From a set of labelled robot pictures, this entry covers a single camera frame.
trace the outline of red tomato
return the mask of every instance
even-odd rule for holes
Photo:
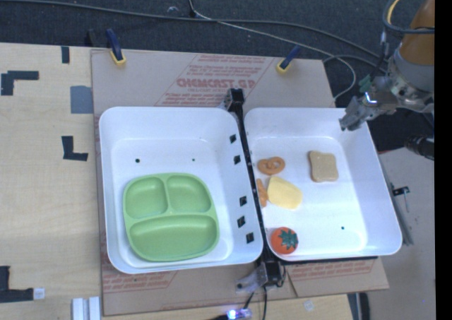
[[[288,227],[279,227],[272,232],[270,245],[278,254],[291,254],[298,247],[298,236]]]

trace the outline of black fabric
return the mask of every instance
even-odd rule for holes
[[[72,4],[102,6],[125,11],[190,17],[189,0],[51,0]],[[379,54],[381,15],[387,0],[192,0],[196,11],[209,18],[279,20],[297,23],[337,35]],[[408,26],[423,0],[403,0],[393,20]],[[216,23],[192,23],[138,18],[114,13],[100,13],[80,8],[41,4],[0,2],[0,42],[23,42],[61,46],[108,45],[105,30],[112,28],[123,49],[149,49],[176,52],[206,52],[285,57],[294,47],[271,37],[257,35]],[[332,54],[359,55],[371,62],[377,58],[349,43],[302,28],[269,24],[243,24],[248,28],[278,35]],[[394,50],[399,39],[390,37]],[[299,57],[325,59],[326,55],[302,48]],[[368,64],[349,60],[358,80],[372,71]],[[351,83],[350,70],[337,61],[326,63],[326,73],[334,95]],[[338,98],[345,107],[357,86]],[[432,130],[421,114],[405,113],[377,118],[370,124],[378,150],[403,146],[413,134]]]

